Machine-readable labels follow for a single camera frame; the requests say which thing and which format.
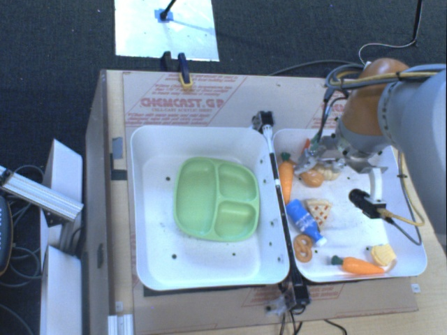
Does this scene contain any white plastic tray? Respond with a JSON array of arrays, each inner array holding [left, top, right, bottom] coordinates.
[[130, 124, 291, 292], [272, 128, 429, 284]]

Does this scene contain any blue bottle white cap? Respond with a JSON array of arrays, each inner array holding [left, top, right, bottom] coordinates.
[[286, 198, 328, 248]]

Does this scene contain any orange brown croissant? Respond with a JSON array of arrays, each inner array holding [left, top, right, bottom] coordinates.
[[299, 169, 325, 188]]

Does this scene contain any brown pretzel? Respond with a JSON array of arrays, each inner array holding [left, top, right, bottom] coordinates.
[[293, 234, 314, 263]]

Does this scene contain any thin black and white rod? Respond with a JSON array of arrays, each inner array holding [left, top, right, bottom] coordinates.
[[263, 124, 302, 292]]

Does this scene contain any black cylinder on white bracket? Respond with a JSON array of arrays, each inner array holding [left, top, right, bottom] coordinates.
[[348, 165, 388, 220]]

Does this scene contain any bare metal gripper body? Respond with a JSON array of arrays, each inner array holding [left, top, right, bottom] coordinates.
[[307, 135, 388, 174]]

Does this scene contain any toy pizza slice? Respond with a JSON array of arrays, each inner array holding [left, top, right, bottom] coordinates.
[[306, 198, 333, 232]]

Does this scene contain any beige bread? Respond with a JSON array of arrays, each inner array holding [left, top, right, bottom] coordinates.
[[316, 164, 342, 182]]

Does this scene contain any brown cardboard board red print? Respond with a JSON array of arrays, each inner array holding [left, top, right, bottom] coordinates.
[[122, 70, 420, 327]]

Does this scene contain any orange carrot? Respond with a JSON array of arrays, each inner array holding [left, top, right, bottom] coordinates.
[[330, 255, 386, 276], [278, 151, 297, 206]]

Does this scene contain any green divided plate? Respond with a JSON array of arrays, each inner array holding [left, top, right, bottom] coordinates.
[[173, 156, 261, 243]]

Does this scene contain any black block with thin wires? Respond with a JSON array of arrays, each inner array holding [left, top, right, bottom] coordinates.
[[291, 274, 312, 307], [251, 110, 276, 132]]

